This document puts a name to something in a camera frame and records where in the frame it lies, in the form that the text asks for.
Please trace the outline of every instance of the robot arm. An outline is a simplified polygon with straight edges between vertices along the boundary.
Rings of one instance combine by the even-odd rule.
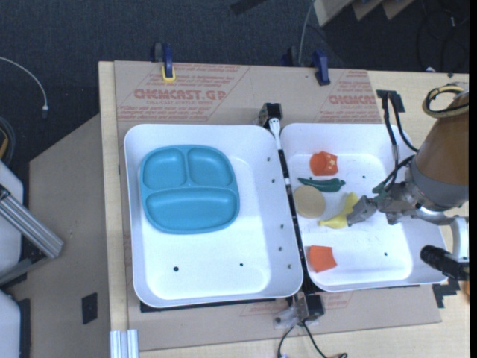
[[[431,101],[442,92],[456,95],[445,110],[431,110]],[[448,217],[443,212],[469,200],[469,92],[454,85],[434,89],[424,100],[423,109],[437,121],[421,148],[374,189],[376,197],[361,197],[347,222],[351,226],[379,211],[385,213],[389,224],[410,216],[450,225],[452,253],[428,245],[421,251],[421,258],[449,277],[468,280],[468,218]],[[390,177],[402,167],[406,167],[405,180],[396,183]]]

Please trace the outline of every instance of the yellow clamp pad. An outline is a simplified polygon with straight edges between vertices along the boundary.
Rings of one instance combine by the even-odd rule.
[[[173,66],[172,66],[172,77],[167,77],[165,75],[164,65],[162,65],[161,72],[162,72],[162,79],[164,80],[164,82],[174,82],[176,80],[176,69]]]

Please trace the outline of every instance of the black floor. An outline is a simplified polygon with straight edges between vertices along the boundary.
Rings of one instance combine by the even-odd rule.
[[[98,61],[149,60],[166,41],[177,62],[280,65],[300,44],[311,0],[0,0],[0,116],[16,132],[10,167],[29,160],[99,111]],[[470,0],[416,0],[389,21],[381,7],[358,22],[347,7],[303,54],[323,49],[335,68],[469,72]]]

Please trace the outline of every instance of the green cucumber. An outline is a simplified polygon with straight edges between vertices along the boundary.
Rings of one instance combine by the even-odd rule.
[[[319,189],[321,192],[337,192],[340,190],[341,186],[345,184],[344,180],[338,178],[329,180],[298,178],[298,180],[306,186],[313,186],[314,188]]]

